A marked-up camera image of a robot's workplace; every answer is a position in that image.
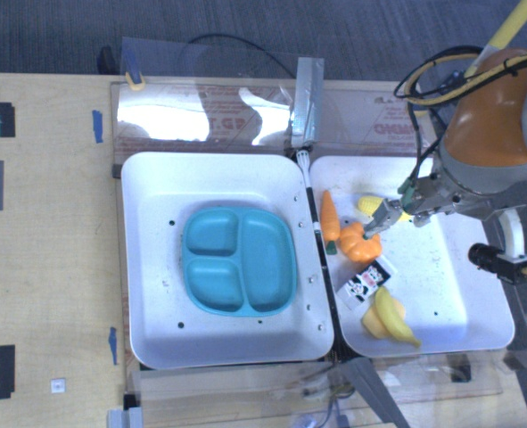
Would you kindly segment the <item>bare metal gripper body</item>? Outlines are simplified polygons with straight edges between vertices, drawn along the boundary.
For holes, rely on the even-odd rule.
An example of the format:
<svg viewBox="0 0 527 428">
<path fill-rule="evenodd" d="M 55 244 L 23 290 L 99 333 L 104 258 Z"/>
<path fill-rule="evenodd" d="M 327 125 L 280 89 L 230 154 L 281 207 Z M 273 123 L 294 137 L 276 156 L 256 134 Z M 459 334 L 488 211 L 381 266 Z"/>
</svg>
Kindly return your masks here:
<svg viewBox="0 0 527 428">
<path fill-rule="evenodd" d="M 523 202 L 507 199 L 500 193 L 477 193 L 438 171 L 426 177 L 408 177 L 399 194 L 401 208 L 416 227 L 428 225 L 438 214 L 459 214 L 487 221 L 504 211 L 524 208 Z"/>
</svg>

